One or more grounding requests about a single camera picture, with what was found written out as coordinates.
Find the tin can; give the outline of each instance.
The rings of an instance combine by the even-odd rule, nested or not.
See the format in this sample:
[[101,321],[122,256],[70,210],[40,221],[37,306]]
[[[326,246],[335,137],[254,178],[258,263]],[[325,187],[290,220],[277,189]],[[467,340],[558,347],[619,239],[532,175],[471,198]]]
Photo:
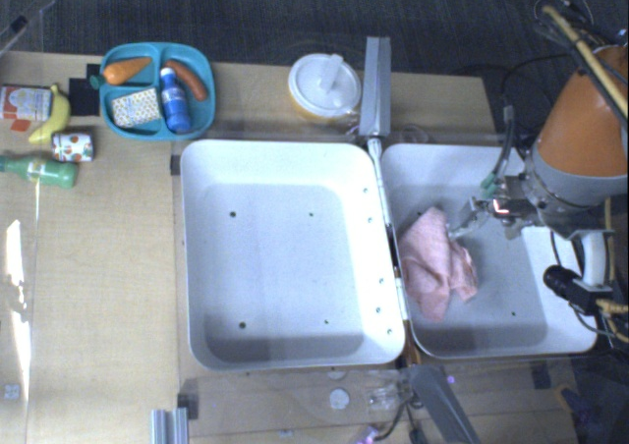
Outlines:
[[91,136],[86,133],[52,135],[52,157],[57,161],[91,161],[94,149]]

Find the blue divided tray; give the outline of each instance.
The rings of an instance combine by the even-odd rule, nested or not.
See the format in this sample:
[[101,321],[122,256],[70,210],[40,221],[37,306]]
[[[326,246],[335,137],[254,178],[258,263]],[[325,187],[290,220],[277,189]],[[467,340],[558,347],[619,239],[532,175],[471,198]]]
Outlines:
[[[172,42],[136,42],[122,44],[110,49],[103,57],[100,64],[100,73],[108,64],[129,58],[149,56],[152,62],[144,67],[139,73],[130,78],[126,83],[118,86],[103,84],[99,91],[100,107],[102,117],[107,125],[118,135],[130,139],[140,140],[186,140],[200,137],[214,121],[216,111],[216,92],[214,90],[214,77],[209,67],[207,58],[191,46],[175,44]],[[159,70],[167,60],[176,60],[192,72],[201,80],[207,89],[207,98],[204,101],[197,101],[188,87],[180,83],[186,92],[188,109],[192,120],[192,129],[184,134],[171,132],[166,126],[163,118],[144,123],[132,128],[120,128],[113,121],[111,111],[111,101],[119,96],[142,91],[154,87],[157,95],[161,90],[159,81]]]

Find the banana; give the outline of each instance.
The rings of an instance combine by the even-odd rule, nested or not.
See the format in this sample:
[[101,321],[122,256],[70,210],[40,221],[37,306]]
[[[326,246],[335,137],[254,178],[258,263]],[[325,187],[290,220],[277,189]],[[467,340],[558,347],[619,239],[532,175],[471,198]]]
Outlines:
[[68,122],[70,121],[70,101],[59,91],[57,84],[53,84],[50,90],[52,91],[50,117],[43,125],[30,134],[30,143],[50,143],[52,134],[61,132],[68,126]]

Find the towel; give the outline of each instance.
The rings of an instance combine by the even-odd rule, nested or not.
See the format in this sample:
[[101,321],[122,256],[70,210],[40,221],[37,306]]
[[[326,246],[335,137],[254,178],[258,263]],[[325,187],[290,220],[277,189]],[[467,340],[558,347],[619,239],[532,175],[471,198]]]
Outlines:
[[455,291],[465,302],[478,290],[476,267],[470,253],[450,241],[447,217],[429,208],[408,229],[399,244],[407,294],[417,302],[422,315],[443,320]]

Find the bin containing pink cloth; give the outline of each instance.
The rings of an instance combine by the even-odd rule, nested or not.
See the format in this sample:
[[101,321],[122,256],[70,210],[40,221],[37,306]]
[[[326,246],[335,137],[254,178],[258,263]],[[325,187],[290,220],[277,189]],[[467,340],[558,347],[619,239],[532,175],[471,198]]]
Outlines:
[[[547,228],[525,228],[509,241],[489,219],[456,243],[447,237],[446,219],[479,195],[498,154],[495,147],[400,143],[382,155],[416,341],[442,359],[587,351],[596,336],[543,283],[555,263]],[[522,168],[513,153],[507,174]],[[577,269],[570,244],[557,242],[562,262]]]

